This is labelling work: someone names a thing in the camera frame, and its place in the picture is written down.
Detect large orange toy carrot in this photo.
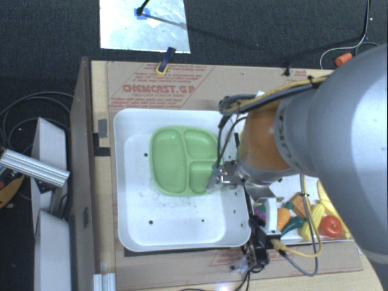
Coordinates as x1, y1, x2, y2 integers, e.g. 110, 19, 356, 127
284, 192, 310, 219

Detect yellow toy corn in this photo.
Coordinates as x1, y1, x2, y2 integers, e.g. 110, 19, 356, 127
299, 203, 326, 241

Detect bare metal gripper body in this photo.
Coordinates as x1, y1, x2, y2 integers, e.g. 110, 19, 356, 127
215, 159, 253, 191

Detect brown cardboard board red print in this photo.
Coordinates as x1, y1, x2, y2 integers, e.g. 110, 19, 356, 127
106, 61, 364, 291

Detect yellow banana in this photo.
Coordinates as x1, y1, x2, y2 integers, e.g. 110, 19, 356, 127
316, 179, 352, 239

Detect thin black and white rod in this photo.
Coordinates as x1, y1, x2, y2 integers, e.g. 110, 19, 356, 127
243, 186, 256, 224

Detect small orange toy carrot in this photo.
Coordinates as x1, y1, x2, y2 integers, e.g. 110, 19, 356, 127
276, 206, 292, 232

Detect purple toy grapes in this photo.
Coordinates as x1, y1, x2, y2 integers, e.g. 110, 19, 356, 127
253, 204, 267, 221

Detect white plastic tray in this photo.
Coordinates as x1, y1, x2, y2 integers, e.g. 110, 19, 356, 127
244, 174, 355, 246
113, 107, 253, 253

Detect black block with thin wires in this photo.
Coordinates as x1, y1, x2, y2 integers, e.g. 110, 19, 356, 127
241, 243, 271, 273

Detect green divided plate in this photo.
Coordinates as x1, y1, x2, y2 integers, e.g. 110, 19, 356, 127
149, 125, 224, 198

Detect red toy tomato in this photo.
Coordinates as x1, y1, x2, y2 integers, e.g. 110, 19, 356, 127
319, 215, 344, 239

